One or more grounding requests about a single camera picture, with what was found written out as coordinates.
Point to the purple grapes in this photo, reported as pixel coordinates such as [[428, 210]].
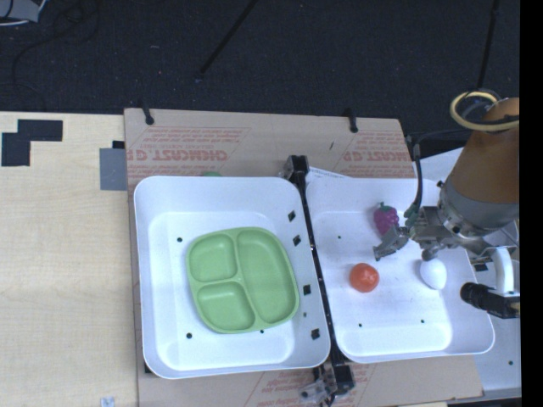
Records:
[[385, 219]]

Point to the black cylinder on white bracket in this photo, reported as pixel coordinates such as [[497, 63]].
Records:
[[488, 297]]

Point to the green divided plate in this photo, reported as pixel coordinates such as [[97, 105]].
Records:
[[263, 269]]

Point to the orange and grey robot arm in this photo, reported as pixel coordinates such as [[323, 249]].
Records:
[[483, 159]]

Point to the thin black rod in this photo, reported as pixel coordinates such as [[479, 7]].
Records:
[[319, 269]]

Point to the white egg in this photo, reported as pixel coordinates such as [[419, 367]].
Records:
[[433, 274]]

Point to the white plastic tray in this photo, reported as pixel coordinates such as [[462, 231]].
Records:
[[169, 269], [399, 312]]

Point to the white printed paper sheet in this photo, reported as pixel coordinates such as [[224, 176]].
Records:
[[326, 173]]

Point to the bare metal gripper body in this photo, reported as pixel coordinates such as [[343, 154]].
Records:
[[441, 229]]

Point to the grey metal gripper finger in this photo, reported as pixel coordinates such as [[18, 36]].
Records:
[[392, 242], [430, 253]]

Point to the brown cardboard board red print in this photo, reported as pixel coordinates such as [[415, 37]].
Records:
[[254, 146]]

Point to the orange red tomato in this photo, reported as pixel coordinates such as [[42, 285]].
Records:
[[364, 277]]

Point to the small green round object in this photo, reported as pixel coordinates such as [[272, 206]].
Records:
[[211, 174]]

